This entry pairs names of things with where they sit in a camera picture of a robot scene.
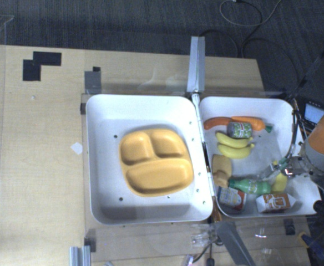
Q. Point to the orange carrot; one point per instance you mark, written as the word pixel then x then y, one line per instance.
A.
pixel 250 121

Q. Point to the orange sausage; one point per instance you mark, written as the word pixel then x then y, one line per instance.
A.
pixel 216 122

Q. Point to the white and orange carton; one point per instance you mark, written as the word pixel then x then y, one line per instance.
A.
pixel 274 203

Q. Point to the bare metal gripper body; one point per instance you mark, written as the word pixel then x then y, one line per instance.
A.
pixel 299 168

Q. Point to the yellow bottle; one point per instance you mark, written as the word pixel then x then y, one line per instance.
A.
pixel 280 183

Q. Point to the white plastic tray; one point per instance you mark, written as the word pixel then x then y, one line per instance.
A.
pixel 103 162
pixel 275 148

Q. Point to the green bottle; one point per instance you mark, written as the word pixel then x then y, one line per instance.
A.
pixel 250 186

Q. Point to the orange divided plate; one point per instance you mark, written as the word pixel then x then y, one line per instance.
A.
pixel 156 173

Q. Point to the yellow banana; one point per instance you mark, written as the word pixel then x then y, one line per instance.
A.
pixel 231 141
pixel 234 152

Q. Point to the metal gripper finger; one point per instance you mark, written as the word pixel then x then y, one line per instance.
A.
pixel 271 172

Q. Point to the green can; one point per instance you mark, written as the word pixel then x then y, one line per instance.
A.
pixel 239 130

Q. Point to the white red and blue packet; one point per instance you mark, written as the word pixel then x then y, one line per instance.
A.
pixel 231 198

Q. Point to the tan toy bread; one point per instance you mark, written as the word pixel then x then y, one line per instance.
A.
pixel 221 168

